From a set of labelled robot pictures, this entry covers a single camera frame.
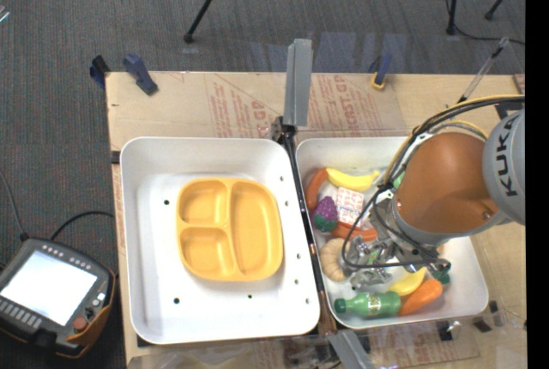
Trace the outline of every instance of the white plastic tray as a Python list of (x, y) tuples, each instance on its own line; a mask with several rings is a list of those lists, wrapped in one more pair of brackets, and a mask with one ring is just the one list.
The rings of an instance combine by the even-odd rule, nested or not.
[[(311, 331), (320, 306), (293, 172), (267, 139), (139, 137), (120, 155), (136, 333), (154, 344), (212, 342)], [(194, 178), (231, 176), (265, 185), (278, 203), (284, 258), (258, 281), (209, 281), (182, 264), (176, 236), (179, 190)]]
[[(405, 137), (348, 137), (304, 140), (296, 150), (303, 188), (305, 189), (312, 174), (319, 167), (334, 167), (353, 175), (370, 173), (374, 169), (383, 171), (404, 139)], [(365, 192), (366, 198), (373, 194), (374, 188), (375, 185)], [(336, 188), (326, 181), (320, 193), (331, 195), (335, 191)], [(320, 250), (329, 236), (315, 228), (313, 233), (317, 250)], [(358, 293), (352, 289), (348, 279), (341, 283), (334, 282), (323, 273), (332, 315), (348, 328), (363, 329), (443, 318), (463, 318), (482, 312), (488, 303), (488, 289), (470, 238), (456, 238), (447, 242), (443, 246), (441, 257), (448, 259), (452, 264), (449, 272), (450, 283), (445, 285), (443, 295), (439, 299), (407, 316), (364, 319), (351, 312), (335, 312), (335, 299), (351, 299)], [(370, 286), (370, 291), (384, 292), (392, 282), (406, 273), (402, 267), (391, 267), (387, 270), (392, 274), (391, 281)]]

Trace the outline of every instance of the carpeted floor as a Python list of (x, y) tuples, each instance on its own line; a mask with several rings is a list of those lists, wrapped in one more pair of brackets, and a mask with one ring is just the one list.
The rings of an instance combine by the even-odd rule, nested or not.
[[(313, 41), (315, 72), (367, 72), (391, 53), (389, 73), (475, 74), (503, 37), (491, 74), (525, 73), (526, 0), (0, 0), (0, 169), (28, 234), (49, 237), (82, 211), (113, 211), (105, 92), (89, 77), (101, 55), (124, 70), (132, 51), (150, 70), (286, 71), (287, 47)], [(454, 34), (447, 28), (454, 27)], [(113, 219), (83, 217), (57, 240), (117, 270)], [(0, 261), (19, 248), (0, 189)], [(81, 360), (62, 360), (0, 335), (0, 367), (122, 368), (120, 308)]]

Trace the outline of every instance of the blue clamp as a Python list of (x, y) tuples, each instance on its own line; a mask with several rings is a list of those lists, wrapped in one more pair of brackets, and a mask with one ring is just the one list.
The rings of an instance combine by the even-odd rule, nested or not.
[(373, 73), (371, 85), (376, 90), (383, 90), (383, 87), (385, 87), (385, 74), (387, 73), (392, 58), (393, 56), (390, 54), (377, 57), (368, 69), (369, 73)]
[(103, 57), (97, 55), (89, 68), (89, 75), (101, 88), (105, 89), (105, 73), (109, 73), (110, 71), (111, 70), (107, 67)]
[(124, 67), (126, 71), (134, 76), (137, 76), (137, 85), (149, 96), (158, 90), (158, 85), (151, 79), (151, 75), (148, 73), (145, 64), (142, 59), (135, 53), (126, 53), (124, 57)]

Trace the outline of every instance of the yellow divided plate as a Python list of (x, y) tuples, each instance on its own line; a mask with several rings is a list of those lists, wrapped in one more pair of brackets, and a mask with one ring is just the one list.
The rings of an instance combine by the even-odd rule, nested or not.
[(275, 196), (246, 178), (198, 178), (179, 192), (179, 256), (194, 275), (253, 281), (282, 263), (282, 226)]

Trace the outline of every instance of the orange carrot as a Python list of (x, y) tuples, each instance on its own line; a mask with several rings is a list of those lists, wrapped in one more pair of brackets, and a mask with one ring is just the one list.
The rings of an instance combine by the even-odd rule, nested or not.
[[(346, 222), (337, 221), (337, 226), (335, 226), (335, 229), (332, 230), (330, 233), (332, 233), (337, 238), (346, 238), (352, 226), (353, 224), (347, 224)], [(362, 235), (362, 240), (364, 242), (373, 241), (377, 238), (377, 230), (375, 228), (367, 228), (365, 230), (362, 230), (360, 229), (360, 227), (356, 226), (353, 229), (353, 234), (349, 239), (352, 239), (357, 235)]]
[(433, 300), (438, 299), (442, 293), (443, 284), (440, 281), (437, 279), (427, 279), (402, 303), (398, 315), (407, 316), (416, 312), (418, 309), (429, 305)]
[(325, 168), (321, 167), (313, 174), (311, 181), (305, 189), (305, 204), (308, 210), (314, 210), (317, 207), (318, 191), (320, 186), (328, 178), (328, 172)]

